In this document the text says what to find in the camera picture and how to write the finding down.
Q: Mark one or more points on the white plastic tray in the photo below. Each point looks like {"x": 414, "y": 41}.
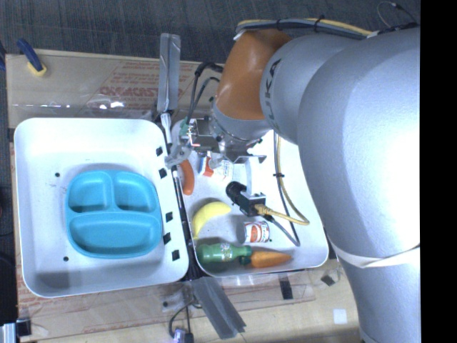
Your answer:
{"x": 39, "y": 155}
{"x": 307, "y": 248}

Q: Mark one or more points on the black cylinder on white bracket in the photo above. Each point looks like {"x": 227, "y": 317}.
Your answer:
{"x": 246, "y": 198}

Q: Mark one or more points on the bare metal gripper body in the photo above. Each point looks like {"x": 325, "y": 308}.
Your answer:
{"x": 207, "y": 136}

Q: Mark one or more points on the orange sausage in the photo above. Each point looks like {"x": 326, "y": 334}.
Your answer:
{"x": 188, "y": 180}

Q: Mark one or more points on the white and orange carton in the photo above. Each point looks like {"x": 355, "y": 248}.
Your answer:
{"x": 221, "y": 170}

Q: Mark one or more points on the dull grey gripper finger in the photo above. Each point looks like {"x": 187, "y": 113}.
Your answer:
{"x": 177, "y": 154}

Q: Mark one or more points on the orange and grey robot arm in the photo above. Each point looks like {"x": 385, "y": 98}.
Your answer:
{"x": 342, "y": 127}

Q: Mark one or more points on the green bottle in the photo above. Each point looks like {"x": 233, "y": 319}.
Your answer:
{"x": 219, "y": 253}

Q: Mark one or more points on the brown cardboard board, red print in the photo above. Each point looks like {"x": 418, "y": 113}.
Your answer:
{"x": 89, "y": 80}

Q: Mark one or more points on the blue divided plate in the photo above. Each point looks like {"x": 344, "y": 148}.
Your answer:
{"x": 114, "y": 223}

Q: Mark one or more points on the orange carrot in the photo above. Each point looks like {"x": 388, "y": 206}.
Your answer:
{"x": 269, "y": 259}

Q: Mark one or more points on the yellow banana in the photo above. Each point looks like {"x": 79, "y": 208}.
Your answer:
{"x": 206, "y": 213}

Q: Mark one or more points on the red and white can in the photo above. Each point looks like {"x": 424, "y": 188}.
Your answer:
{"x": 257, "y": 232}

